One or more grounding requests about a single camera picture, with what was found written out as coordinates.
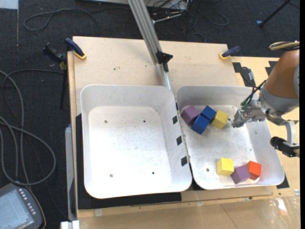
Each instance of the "wooden block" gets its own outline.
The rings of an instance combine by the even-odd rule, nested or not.
[[[211,124],[219,129],[223,129],[225,124],[227,124],[227,120],[229,115],[225,112],[218,110]]]
[[[217,161],[217,174],[229,176],[234,172],[234,161],[231,158],[220,158]]]
[[[209,121],[211,121],[214,118],[214,116],[216,115],[216,111],[207,105],[202,110],[201,115],[204,116],[205,118],[207,118]]]
[[[256,163],[254,161],[249,161],[247,164],[247,169],[250,173],[250,179],[251,180],[256,180],[260,177],[261,172],[262,172],[262,165],[259,163]]]
[[[234,169],[234,172],[231,174],[231,177],[235,184],[246,181],[250,178],[250,173],[247,166],[239,166]]]
[[[210,121],[207,118],[203,117],[202,115],[198,115],[191,129],[201,135],[209,123]]]
[[[195,120],[198,115],[200,115],[199,111],[193,105],[191,105],[182,111],[181,118],[187,124],[191,124],[191,122]]]

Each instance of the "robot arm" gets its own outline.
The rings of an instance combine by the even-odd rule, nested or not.
[[[241,127],[247,122],[267,119],[276,125],[285,125],[287,140],[273,137],[270,143],[288,157],[300,157],[300,146],[296,143],[295,133],[298,121],[282,118],[282,115],[299,107],[299,62],[299,49],[285,52],[268,79],[241,103],[242,107],[237,110],[231,123],[233,127]],[[257,90],[260,90],[259,98],[252,100],[252,95]]]

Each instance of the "black carpet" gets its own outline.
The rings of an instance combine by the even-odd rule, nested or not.
[[[268,46],[274,42],[299,41],[300,0],[292,0],[263,28],[256,21],[263,21],[284,1],[195,0],[187,15],[157,23],[157,35],[160,40],[168,41],[226,43],[229,48],[239,45],[241,50],[236,56],[279,57],[281,54],[268,50]],[[35,30],[43,27],[51,14],[34,17],[27,21],[28,29],[24,27],[23,23],[27,18],[57,10],[61,11],[55,13],[44,28]],[[155,20],[165,16],[165,10],[150,8],[149,12]],[[69,107],[65,105],[63,110],[59,108],[62,71],[58,64],[43,55],[42,49],[50,42],[58,51],[65,53],[64,40],[75,35],[142,38],[127,5],[75,0],[19,0],[18,12],[0,9],[0,70],[5,73],[15,72],[11,77],[22,93],[25,109],[24,129],[44,140],[56,155],[56,170],[47,182],[54,202],[65,216],[67,195],[64,135],[65,128],[70,123]],[[42,71],[20,71],[28,69]],[[16,119],[21,118],[18,94],[9,81],[5,82],[4,87],[5,96],[13,112],[1,94],[0,116],[11,125],[20,126]],[[8,174],[14,177],[14,142],[10,132],[3,126],[1,129],[4,136],[5,166]],[[24,156],[30,182],[43,178],[39,161],[44,174],[50,172],[52,158],[38,141],[32,138],[29,141],[24,136]],[[19,175],[19,180],[25,182],[21,165]],[[0,187],[7,183],[9,181],[3,172],[0,172]],[[46,184],[43,182],[31,188],[44,210],[47,228],[59,228],[60,222],[67,219],[56,209]]]

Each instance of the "tripod leg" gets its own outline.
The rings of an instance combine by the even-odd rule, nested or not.
[[[263,27],[263,26],[266,24],[266,22],[267,22],[268,20],[270,20],[276,13],[279,12],[279,10],[281,10],[284,6],[286,6],[286,4],[288,4],[290,1],[291,1],[291,0],[287,0],[287,1],[284,2],[277,10],[275,10],[268,18],[266,18],[264,21],[258,21],[257,23],[258,23],[261,27]]]

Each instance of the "metal bracket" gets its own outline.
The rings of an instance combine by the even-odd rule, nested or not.
[[[163,84],[172,91],[172,83],[166,63],[160,63],[157,57],[159,52],[162,52],[156,31],[153,26],[153,21],[150,18],[144,0],[128,0],[132,9],[132,13],[140,29],[142,37],[151,55],[154,64],[160,64],[163,76]]]
[[[173,58],[172,55],[164,53],[164,52],[157,52],[157,59],[159,64],[163,64],[163,68],[165,72],[168,72],[168,65],[167,63],[169,60]]]

